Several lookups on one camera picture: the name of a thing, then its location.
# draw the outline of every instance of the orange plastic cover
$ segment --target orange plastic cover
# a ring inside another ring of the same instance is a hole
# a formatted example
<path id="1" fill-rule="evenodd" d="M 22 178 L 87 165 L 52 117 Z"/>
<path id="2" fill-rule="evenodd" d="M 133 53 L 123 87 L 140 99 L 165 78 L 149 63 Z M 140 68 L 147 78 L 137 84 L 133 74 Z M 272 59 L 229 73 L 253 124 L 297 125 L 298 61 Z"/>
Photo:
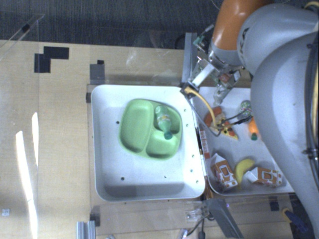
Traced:
<path id="1" fill-rule="evenodd" d="M 212 41 L 217 48 L 237 50 L 237 37 L 244 21 L 272 0 L 224 0 L 217 16 Z"/>

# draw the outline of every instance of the yellow cable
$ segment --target yellow cable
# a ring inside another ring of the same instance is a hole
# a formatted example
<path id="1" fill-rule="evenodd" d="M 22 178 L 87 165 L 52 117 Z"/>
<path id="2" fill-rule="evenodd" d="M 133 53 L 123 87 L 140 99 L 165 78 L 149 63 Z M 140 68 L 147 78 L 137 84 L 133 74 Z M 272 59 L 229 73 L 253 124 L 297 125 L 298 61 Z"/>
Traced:
<path id="1" fill-rule="evenodd" d="M 317 110 L 318 110 L 318 83 L 319 83 L 319 70 L 317 64 L 317 71 L 315 77 L 315 86 L 314 86 L 314 93 L 313 93 L 313 110 L 312 110 L 312 123 L 313 123 L 313 134 L 316 139 L 317 133 Z"/>
<path id="2" fill-rule="evenodd" d="M 200 94 L 198 93 L 197 91 L 195 91 L 194 89 L 190 88 L 190 87 L 186 87 L 185 90 L 184 90 L 187 94 L 194 94 L 195 96 L 197 96 L 199 99 L 201 99 L 204 104 L 206 105 L 206 107 L 208 108 L 209 110 L 209 113 L 211 115 L 211 118 L 213 119 L 213 125 L 214 125 L 214 128 L 216 129 L 219 129 L 219 127 L 217 126 L 216 124 L 216 117 L 215 117 L 215 114 L 213 112 L 213 109 L 210 107 L 209 103 L 206 101 L 206 99 Z"/>
<path id="3" fill-rule="evenodd" d="M 319 2 L 318 1 L 311 1 L 308 4 L 306 4 L 305 9 L 308 8 L 309 6 L 312 6 L 312 5 L 319 7 Z"/>

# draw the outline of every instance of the brown and white carton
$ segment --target brown and white carton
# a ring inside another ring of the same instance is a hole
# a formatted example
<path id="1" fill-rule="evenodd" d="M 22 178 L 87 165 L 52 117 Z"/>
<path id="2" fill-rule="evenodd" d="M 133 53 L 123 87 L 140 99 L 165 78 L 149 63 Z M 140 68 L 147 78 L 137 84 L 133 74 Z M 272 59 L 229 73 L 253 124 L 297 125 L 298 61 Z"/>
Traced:
<path id="1" fill-rule="evenodd" d="M 221 185 L 223 191 L 232 189 L 238 185 L 227 160 L 219 156 L 217 153 L 212 157 L 210 169 L 218 183 Z"/>
<path id="2" fill-rule="evenodd" d="M 278 170 L 270 170 L 263 167 L 256 167 L 244 175 L 250 182 L 278 187 L 283 182 L 283 175 Z"/>

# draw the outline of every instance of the gray floor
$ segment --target gray floor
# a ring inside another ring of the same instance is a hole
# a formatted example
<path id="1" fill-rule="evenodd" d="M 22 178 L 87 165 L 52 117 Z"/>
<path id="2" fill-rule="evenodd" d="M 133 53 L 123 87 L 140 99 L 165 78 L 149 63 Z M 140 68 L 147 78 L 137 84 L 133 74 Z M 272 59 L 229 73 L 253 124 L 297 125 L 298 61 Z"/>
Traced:
<path id="1" fill-rule="evenodd" d="M 0 0 L 0 10 L 12 13 L 0 19 L 2 39 L 17 27 L 17 13 L 43 13 L 40 41 L 159 48 L 173 48 L 187 31 L 202 32 L 218 13 L 211 0 Z"/>

